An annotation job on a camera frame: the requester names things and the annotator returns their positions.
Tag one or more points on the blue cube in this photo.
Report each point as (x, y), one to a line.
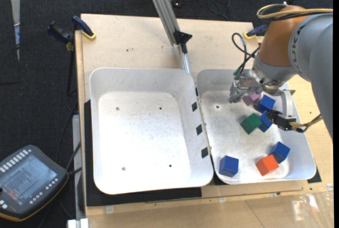
(265, 123)
(280, 152)
(266, 103)
(228, 166)

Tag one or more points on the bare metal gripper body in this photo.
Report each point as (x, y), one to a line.
(247, 82)

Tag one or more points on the green cube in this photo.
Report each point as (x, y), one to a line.
(250, 124)

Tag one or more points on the pale wood board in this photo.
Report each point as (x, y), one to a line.
(132, 44)

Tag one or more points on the black cylinder on white bracket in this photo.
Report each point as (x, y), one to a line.
(279, 118)

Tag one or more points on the orange cube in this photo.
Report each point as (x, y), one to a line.
(267, 165)

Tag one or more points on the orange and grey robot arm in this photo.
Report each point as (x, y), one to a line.
(310, 46)

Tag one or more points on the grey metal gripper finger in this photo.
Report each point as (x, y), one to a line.
(240, 96)
(232, 96)

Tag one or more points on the white plastic tray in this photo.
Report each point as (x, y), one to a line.
(143, 131)
(230, 139)

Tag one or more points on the purple cube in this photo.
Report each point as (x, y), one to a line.
(250, 99)

